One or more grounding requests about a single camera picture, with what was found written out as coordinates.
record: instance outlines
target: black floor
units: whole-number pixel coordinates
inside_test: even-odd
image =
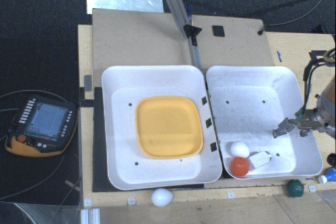
[[[266,25],[293,20],[312,9],[319,0],[184,0],[194,14],[261,18]],[[57,93],[79,103],[77,25],[91,24],[86,0],[0,0],[0,95],[22,89]],[[309,33],[322,25],[335,33],[335,0],[323,0],[308,16],[268,31]],[[0,100],[0,110],[20,106],[28,95]],[[0,138],[6,134],[13,112],[0,113]],[[3,201],[59,204],[70,191],[65,180],[79,178],[77,135],[59,170],[45,183]],[[46,178],[62,156],[30,159],[12,155],[0,142],[0,200]],[[75,205],[73,191],[65,201]]]

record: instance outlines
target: table surface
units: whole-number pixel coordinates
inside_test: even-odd
[[[291,69],[297,77],[301,92],[303,92],[303,69],[310,60],[308,52],[311,50],[328,50],[334,47],[334,40],[332,36],[329,35],[268,32],[266,33],[266,36],[274,65],[284,66]],[[79,83],[81,87],[84,87],[84,76],[93,76],[92,26],[80,25],[78,27],[78,44]],[[312,96],[314,96],[315,93],[321,93],[333,76],[333,68],[318,69],[312,78]],[[93,99],[93,91],[86,91],[85,98]],[[315,104],[315,99],[310,98],[307,107],[312,108]],[[311,212],[308,212],[309,210],[313,212],[323,210],[324,219],[330,218],[331,220],[336,217],[335,200],[328,199],[330,195],[335,197],[336,183],[328,182],[325,185],[318,184],[316,177],[312,177],[311,179],[299,177],[305,186],[305,195],[310,198],[308,200],[305,199],[305,203],[302,203],[302,200],[295,203],[293,202],[294,199],[289,199],[284,195],[284,184],[288,181],[288,178],[265,178],[258,180],[219,179],[214,183],[205,184],[204,189],[174,190],[173,202],[169,207],[166,207],[161,211],[151,204],[152,190],[93,193],[93,108],[80,108],[79,129],[84,207],[112,207],[109,208],[109,210],[104,211],[102,219],[105,217],[111,219],[111,216],[113,215],[116,222],[117,220],[127,220],[129,223],[133,223],[133,221],[134,223],[156,223],[156,218],[158,218],[158,221],[161,221],[161,223],[186,223],[183,222],[184,220],[182,218],[177,217],[177,215],[181,213],[181,210],[185,212],[186,216],[190,218],[197,217],[198,219],[202,218],[199,213],[202,210],[203,213],[201,215],[207,215],[207,222],[204,220],[204,223],[216,223],[218,217],[227,217],[227,213],[230,210],[239,213],[239,206],[243,206],[244,204],[249,205],[249,209],[246,208],[244,211],[247,216],[249,213],[253,214],[255,210],[259,210],[259,213],[256,216],[256,222],[253,222],[254,220],[250,218],[245,219],[248,219],[250,223],[260,223],[257,221],[269,217],[267,214],[270,213],[265,211],[265,209],[261,209],[265,206],[267,206],[270,211],[273,210],[273,215],[271,217],[274,220],[283,220],[281,223],[301,223],[300,221],[303,221],[305,218],[307,220],[312,220],[312,217],[314,217],[318,220],[318,218],[321,217],[320,214],[312,214]],[[314,132],[314,135],[323,159],[324,167],[329,167],[326,161],[326,156],[335,152],[335,140],[326,134]],[[308,186],[310,185],[314,185],[317,192],[310,193],[308,190]],[[235,199],[228,199],[228,192],[230,191],[234,193]],[[126,206],[128,198],[130,197],[136,199],[137,206]],[[297,210],[301,210],[302,214],[297,215],[295,213],[295,204],[299,206]],[[140,211],[142,212],[142,217],[138,218],[137,216]],[[231,217],[232,219],[236,219],[237,223],[240,223],[237,218],[233,216]]]

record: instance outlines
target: blue tape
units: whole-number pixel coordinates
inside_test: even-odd
[[[278,54],[279,61],[282,62],[282,59],[280,57],[281,56],[280,52],[277,51],[277,54]]]

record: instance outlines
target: white egg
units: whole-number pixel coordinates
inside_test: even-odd
[[[158,188],[152,194],[152,202],[155,206],[163,207],[173,199],[173,193],[165,188]]]
[[[235,157],[247,158],[250,155],[248,146],[241,141],[233,142],[231,147],[231,154]]]

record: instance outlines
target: bottle cap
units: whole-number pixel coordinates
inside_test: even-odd
[[[321,184],[325,184],[325,183],[327,183],[327,178],[324,176],[324,175],[321,175],[321,176],[319,176],[318,178],[317,178],[317,180],[319,181],[319,183],[321,183]]]

